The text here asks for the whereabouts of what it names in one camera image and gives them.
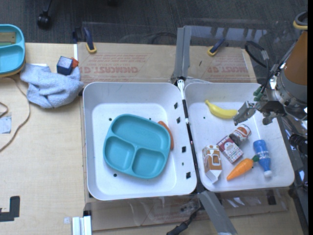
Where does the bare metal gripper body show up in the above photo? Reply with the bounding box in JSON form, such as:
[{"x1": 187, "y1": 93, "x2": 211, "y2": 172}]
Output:
[{"x1": 255, "y1": 89, "x2": 308, "y2": 121}]

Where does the small red and white can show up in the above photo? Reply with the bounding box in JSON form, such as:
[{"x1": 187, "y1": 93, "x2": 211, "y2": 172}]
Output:
[{"x1": 229, "y1": 124, "x2": 252, "y2": 145}]

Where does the yellow banana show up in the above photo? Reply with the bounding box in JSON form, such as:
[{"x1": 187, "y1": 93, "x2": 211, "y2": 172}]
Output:
[{"x1": 204, "y1": 99, "x2": 239, "y2": 120}]

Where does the blue bottle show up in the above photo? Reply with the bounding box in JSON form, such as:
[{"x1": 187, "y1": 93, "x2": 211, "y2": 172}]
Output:
[{"x1": 252, "y1": 139, "x2": 273, "y2": 178}]

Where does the red and white carton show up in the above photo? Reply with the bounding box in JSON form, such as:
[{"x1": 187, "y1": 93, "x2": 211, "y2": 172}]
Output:
[{"x1": 216, "y1": 135, "x2": 245, "y2": 165}]

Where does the orange carrot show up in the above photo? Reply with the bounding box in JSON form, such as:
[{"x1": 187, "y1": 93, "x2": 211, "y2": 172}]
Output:
[{"x1": 226, "y1": 155, "x2": 260, "y2": 182}]

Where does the orange and white carton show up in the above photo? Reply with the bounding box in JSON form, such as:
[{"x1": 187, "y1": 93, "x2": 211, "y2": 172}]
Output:
[{"x1": 201, "y1": 144, "x2": 224, "y2": 184}]

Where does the white plastic tray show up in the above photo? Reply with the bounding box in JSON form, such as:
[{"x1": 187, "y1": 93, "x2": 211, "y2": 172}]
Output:
[
  {"x1": 183, "y1": 82, "x2": 295, "y2": 193},
  {"x1": 82, "y1": 82, "x2": 198, "y2": 202}
]

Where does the orange sausage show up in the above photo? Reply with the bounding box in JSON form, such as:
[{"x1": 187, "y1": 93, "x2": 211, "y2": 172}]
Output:
[{"x1": 157, "y1": 120, "x2": 175, "y2": 150}]

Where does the blue divided plate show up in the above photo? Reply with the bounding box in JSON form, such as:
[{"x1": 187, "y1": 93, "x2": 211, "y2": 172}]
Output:
[
  {"x1": 0, "y1": 23, "x2": 26, "y2": 74},
  {"x1": 102, "y1": 113, "x2": 172, "y2": 180}
]

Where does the brown cardboard board red print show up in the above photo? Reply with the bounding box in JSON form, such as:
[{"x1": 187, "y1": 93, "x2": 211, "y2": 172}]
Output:
[{"x1": 76, "y1": 42, "x2": 290, "y2": 231}]

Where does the blue cube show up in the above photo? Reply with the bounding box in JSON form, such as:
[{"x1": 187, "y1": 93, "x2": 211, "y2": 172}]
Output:
[{"x1": 56, "y1": 55, "x2": 73, "y2": 76}]

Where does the pale blue cloth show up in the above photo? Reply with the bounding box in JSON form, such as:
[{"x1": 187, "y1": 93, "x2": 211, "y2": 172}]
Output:
[{"x1": 20, "y1": 63, "x2": 85, "y2": 109}]

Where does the black office chair base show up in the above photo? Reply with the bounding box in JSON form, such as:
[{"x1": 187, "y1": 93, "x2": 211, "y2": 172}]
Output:
[{"x1": 36, "y1": 0, "x2": 118, "y2": 30}]

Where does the yellow divided plate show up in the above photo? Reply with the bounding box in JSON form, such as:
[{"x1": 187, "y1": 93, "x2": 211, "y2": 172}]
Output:
[{"x1": 0, "y1": 57, "x2": 26, "y2": 78}]

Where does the black cylinder on white bracket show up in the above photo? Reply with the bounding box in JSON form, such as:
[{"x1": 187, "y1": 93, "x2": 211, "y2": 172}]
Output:
[{"x1": 289, "y1": 133, "x2": 308, "y2": 154}]

